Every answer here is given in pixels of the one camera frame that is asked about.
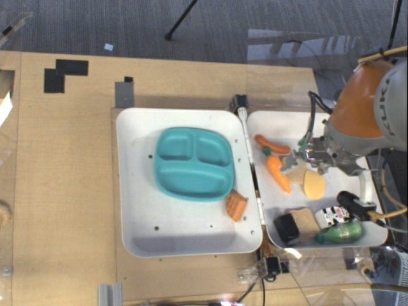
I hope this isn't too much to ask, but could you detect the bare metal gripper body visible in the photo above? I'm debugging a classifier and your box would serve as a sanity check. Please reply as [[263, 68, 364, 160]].
[[304, 137, 344, 175]]

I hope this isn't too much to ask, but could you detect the tan bread piece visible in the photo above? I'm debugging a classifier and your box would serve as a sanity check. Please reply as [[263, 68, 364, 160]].
[[280, 162, 309, 186]]

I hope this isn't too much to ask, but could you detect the orange carrot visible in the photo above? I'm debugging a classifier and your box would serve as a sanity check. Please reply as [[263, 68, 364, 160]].
[[261, 147, 292, 194]]

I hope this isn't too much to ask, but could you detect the red sausage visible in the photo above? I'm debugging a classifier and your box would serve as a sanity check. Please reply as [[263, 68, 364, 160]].
[[254, 134, 292, 155]]

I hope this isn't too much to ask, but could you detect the yellow oval slice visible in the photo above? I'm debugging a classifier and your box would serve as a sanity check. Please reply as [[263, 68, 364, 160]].
[[303, 169, 326, 201]]

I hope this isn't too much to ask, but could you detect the white plastic tray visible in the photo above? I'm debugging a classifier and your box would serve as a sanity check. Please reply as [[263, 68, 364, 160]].
[[247, 110, 390, 251], [115, 107, 264, 259]]

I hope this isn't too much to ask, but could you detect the thin black and white rod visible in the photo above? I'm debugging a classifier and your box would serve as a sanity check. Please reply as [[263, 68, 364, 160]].
[[237, 106, 266, 226]]

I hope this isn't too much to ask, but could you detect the brown bread slice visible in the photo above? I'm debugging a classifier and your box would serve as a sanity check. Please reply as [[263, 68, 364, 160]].
[[288, 207, 321, 244]]

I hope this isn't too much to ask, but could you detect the white printed carton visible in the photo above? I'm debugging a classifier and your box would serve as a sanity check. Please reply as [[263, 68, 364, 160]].
[[314, 205, 352, 228]]

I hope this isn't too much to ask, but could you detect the black rounded block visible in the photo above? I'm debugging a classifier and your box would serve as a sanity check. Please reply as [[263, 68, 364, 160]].
[[273, 212, 302, 247]]

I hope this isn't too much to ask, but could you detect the orange waffle biscuit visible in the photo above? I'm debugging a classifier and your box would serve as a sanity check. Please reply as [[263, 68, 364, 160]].
[[225, 191, 249, 223]]

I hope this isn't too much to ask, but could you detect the green bottle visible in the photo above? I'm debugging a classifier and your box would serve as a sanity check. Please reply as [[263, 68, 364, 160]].
[[315, 220, 363, 245]]

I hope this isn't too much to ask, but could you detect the teal divided plate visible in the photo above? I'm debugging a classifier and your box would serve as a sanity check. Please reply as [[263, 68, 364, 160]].
[[154, 126, 236, 203]]

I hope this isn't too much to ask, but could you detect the black cylinder on white bracket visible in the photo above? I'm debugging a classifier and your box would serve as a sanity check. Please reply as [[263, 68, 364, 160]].
[[336, 168, 379, 222]]

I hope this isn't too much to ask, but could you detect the black block with thin wires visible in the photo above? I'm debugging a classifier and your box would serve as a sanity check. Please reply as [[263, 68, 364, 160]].
[[265, 256, 282, 282], [232, 94, 249, 110]]

